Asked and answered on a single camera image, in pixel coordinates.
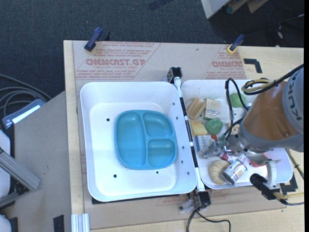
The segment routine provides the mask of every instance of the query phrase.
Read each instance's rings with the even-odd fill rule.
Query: blue divided plate
[[[156,111],[121,113],[115,123],[115,147],[123,165],[136,170],[165,168],[177,157],[173,124]]]

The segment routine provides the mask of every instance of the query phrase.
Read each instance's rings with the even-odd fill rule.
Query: blue clamp
[[[243,39],[245,38],[245,36],[243,34],[241,34],[234,43],[232,43],[231,45],[228,46],[227,48],[227,52],[228,54],[233,54],[237,48],[237,46],[241,45],[243,43]]]
[[[93,48],[95,48],[95,46],[96,46],[96,41],[99,40],[99,38],[102,36],[102,34],[103,34],[103,29],[101,29],[101,28],[96,28],[96,29],[93,31],[90,40],[89,40],[88,43],[84,46],[84,48],[85,48],[87,51],[91,52],[91,51],[93,50]]]

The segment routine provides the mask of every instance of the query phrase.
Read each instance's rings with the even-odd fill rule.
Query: desk
[[[174,46],[182,47],[182,44],[168,45],[169,49]],[[185,47],[193,50],[203,50],[216,48],[217,45],[201,45],[186,44]],[[275,79],[281,77],[289,70],[300,65],[304,61],[304,49],[298,48],[274,48],[274,47],[245,47],[238,48],[239,58],[242,61],[243,70],[247,79],[256,79],[258,77],[267,77]],[[263,73],[257,74],[255,68],[246,65],[244,58],[257,59],[263,67]],[[77,98],[74,71],[74,53],[73,41],[64,41],[64,60],[65,60],[65,80],[66,80],[66,102],[68,117],[68,140],[69,140],[69,159],[70,159],[70,189],[71,189],[71,210],[73,214],[81,215],[85,213],[81,154],[79,143],[78,115],[76,113]],[[165,66],[166,73],[170,66]],[[294,157],[303,169],[303,154],[293,152]],[[304,183],[298,173],[295,173],[298,183],[297,192],[304,191]],[[291,203],[300,202],[303,197],[293,198]],[[116,221],[120,221],[122,217],[117,217],[119,213],[115,212]],[[266,210],[259,212],[240,213],[224,216],[215,216],[211,219],[228,219],[231,221],[234,231],[304,231],[304,206],[288,206],[274,210]],[[121,227],[110,227],[105,229],[95,229],[96,232],[141,232],[141,231],[185,231],[187,219],[178,219],[173,221],[151,223],[147,220],[147,224],[130,225]],[[193,219],[190,231],[227,231],[227,224],[212,224],[204,222],[202,219]]]

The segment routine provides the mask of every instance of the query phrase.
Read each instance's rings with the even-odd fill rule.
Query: black cable
[[[202,214],[200,214],[198,211],[197,211],[197,213],[199,214],[199,216],[200,216],[201,218],[205,219],[205,220],[208,221],[208,222],[213,222],[213,223],[227,222],[227,223],[228,223],[228,231],[231,232],[231,227],[232,227],[232,226],[231,226],[231,222],[230,222],[229,220],[224,219],[224,220],[214,221],[214,220],[210,220],[210,219],[204,217],[204,216],[203,216]]]
[[[37,91],[32,90],[31,88],[27,88],[27,87],[4,87],[4,88],[0,89],[0,92],[8,91],[8,90],[11,90],[11,89],[13,90],[13,91],[11,91],[12,94],[14,93],[14,90],[16,90],[16,91],[24,90],[24,91],[28,91],[28,92],[35,94],[39,99],[41,99],[44,102],[47,102],[49,100],[49,99],[45,98],[42,94],[38,93]]]
[[[299,202],[299,203],[288,203],[286,200],[284,199],[280,199],[279,200],[282,204],[285,204],[285,205],[289,205],[289,206],[297,206],[297,205],[303,205],[305,204],[305,202]]]
[[[304,173],[303,171],[300,169],[299,167],[299,164],[296,163],[294,157],[292,156],[291,152],[290,152],[290,149],[286,148],[285,149],[286,153],[288,154],[291,162],[293,163],[294,167],[297,169],[298,173],[300,174],[300,176],[303,178],[303,180],[305,180],[305,176],[304,176]]]
[[[4,109],[3,109],[3,117],[5,117],[7,114],[6,114],[6,108],[7,108],[7,105],[9,104],[10,100],[12,98],[14,98],[15,96],[19,96],[19,95],[29,95],[29,96],[32,96],[33,99],[36,98],[35,94],[33,94],[32,92],[29,92],[29,91],[16,91],[14,93],[10,93],[8,99],[5,101],[4,103]]]
[[[35,91],[37,91],[38,93],[44,95],[44,96],[47,97],[49,100],[51,99],[51,97],[50,97],[48,94],[44,93],[43,91],[39,90],[38,88],[36,88],[36,87],[34,87],[34,86],[31,86],[31,85],[29,85],[29,84],[27,84],[27,83],[24,83],[24,82],[22,82],[22,81],[19,81],[19,80],[15,79],[15,78],[12,78],[12,77],[7,76],[7,75],[0,74],[0,77],[3,77],[3,78],[8,79],[8,80],[10,80],[10,81],[16,82],[16,83],[18,83],[18,84],[20,84],[20,85],[26,86],[26,87],[28,87],[28,88],[30,88],[30,89],[32,89],[32,90],[35,90]]]
[[[241,102],[241,105],[246,109],[246,111],[248,111],[248,108],[246,107],[246,105],[244,104],[243,100],[242,100],[242,97],[241,97],[241,94],[240,94],[240,90],[238,88],[238,85],[237,83],[234,81],[233,78],[228,78],[225,82],[225,94],[226,94],[226,100],[227,100],[227,104],[228,104],[228,108],[229,108],[229,111],[230,111],[230,120],[231,120],[231,126],[234,124],[234,120],[233,120],[233,108],[232,108],[232,103],[231,103],[231,99],[230,99],[230,95],[229,95],[229,82],[232,82],[236,88],[236,91],[237,91],[237,94],[238,94],[238,97],[239,97],[239,100]],[[226,140],[229,138],[229,136],[231,135],[232,133],[232,129],[230,128],[230,130],[228,130],[228,135],[226,136]]]
[[[229,220],[227,220],[227,219],[219,220],[219,221],[210,220],[210,219],[204,217],[202,214],[200,214],[199,211],[198,211],[197,209],[195,209],[195,210],[191,213],[191,215],[190,215],[190,217],[189,217],[189,219],[188,219],[187,226],[186,226],[186,232],[189,232],[189,226],[190,226],[191,220],[192,220],[193,216],[195,215],[195,213],[197,213],[201,218],[205,219],[205,220],[208,221],[208,222],[213,222],[213,223],[228,222],[228,231],[231,232],[231,222],[230,222]]]
[[[197,210],[194,210],[194,211],[191,213],[191,215],[190,215],[190,217],[189,217],[189,219],[188,219],[188,221],[187,221],[186,232],[189,232],[189,226],[190,226],[191,220],[192,220],[192,218],[194,217],[194,215],[195,215],[196,212],[197,212]]]
[[[284,23],[284,22],[287,22],[287,21],[292,21],[292,20],[295,20],[295,19],[298,19],[298,18],[302,18],[304,16],[305,16],[305,14],[299,14],[298,16],[295,16],[295,17],[292,17],[292,18],[289,18],[289,19],[286,19],[286,20],[282,20],[282,21],[278,21],[278,22],[271,23],[271,24],[268,24],[268,25],[264,25],[264,26],[261,26],[259,28],[246,30],[242,34],[251,33],[251,32],[258,31],[260,29],[269,28],[269,27],[275,26],[275,25],[280,25],[281,23]]]

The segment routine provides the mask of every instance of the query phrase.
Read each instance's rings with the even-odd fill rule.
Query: white container
[[[247,81],[248,80],[235,80],[239,90]],[[219,135],[222,135],[222,133],[226,131],[227,124],[230,122],[230,117],[225,94],[225,80],[188,80],[183,83],[182,92],[183,92],[183,100],[186,107],[195,97],[201,100],[204,98],[209,98],[219,101],[221,104],[219,119],[224,123],[224,126]],[[233,85],[233,83],[230,82],[229,94],[232,93],[236,93],[236,88]],[[255,97],[256,95],[246,96],[247,104],[252,103]],[[242,118],[246,113],[245,109],[242,107],[233,108],[233,112],[234,112],[234,121],[237,121],[238,119]],[[211,189],[225,189],[225,188],[251,186],[252,184],[250,182],[250,176],[254,173],[257,173],[267,179],[266,166],[253,167],[252,165],[250,165],[249,159],[246,158],[246,160],[244,161],[244,165],[247,167],[247,171],[242,175],[242,177],[237,182],[235,182],[235,184],[232,185],[228,181],[225,181],[221,185],[215,184],[212,182],[209,176],[208,167],[211,165],[213,161],[219,160],[219,157],[216,156],[205,159],[202,156],[200,156],[200,154],[197,153],[196,146],[195,149],[201,179],[203,183]],[[293,169],[286,151],[283,148],[275,148],[272,151],[266,152],[265,155],[269,159],[279,160],[279,162],[276,163],[277,183],[288,182],[292,178]]]
[[[241,87],[247,80],[236,80]],[[230,84],[230,94],[236,92]],[[230,122],[225,97],[225,80],[190,80],[182,85],[186,107],[193,98],[210,98],[221,103],[220,120],[227,129]],[[252,102],[255,96],[247,96]],[[91,196],[101,202],[111,202],[191,192],[197,176],[190,149],[183,111],[176,87],[167,82],[91,82],[80,93],[86,149],[87,183]],[[118,115],[129,110],[151,110],[164,113],[171,120],[176,134],[178,154],[173,164],[158,170],[132,170],[121,164],[114,144],[114,124]],[[234,109],[234,121],[245,114],[243,108]],[[218,157],[202,158],[197,162],[203,183],[211,189],[251,186],[250,176],[258,173],[267,178],[267,168],[255,168],[246,159],[247,171],[235,183],[218,185],[212,182],[208,166]],[[267,152],[277,163],[277,182],[292,178],[293,170],[284,149]]]
[[[101,202],[191,192],[197,177],[189,137],[174,85],[167,82],[92,82],[81,89],[87,182]],[[114,144],[117,116],[129,110],[164,113],[176,134],[173,164],[158,170],[132,170],[119,161]]]

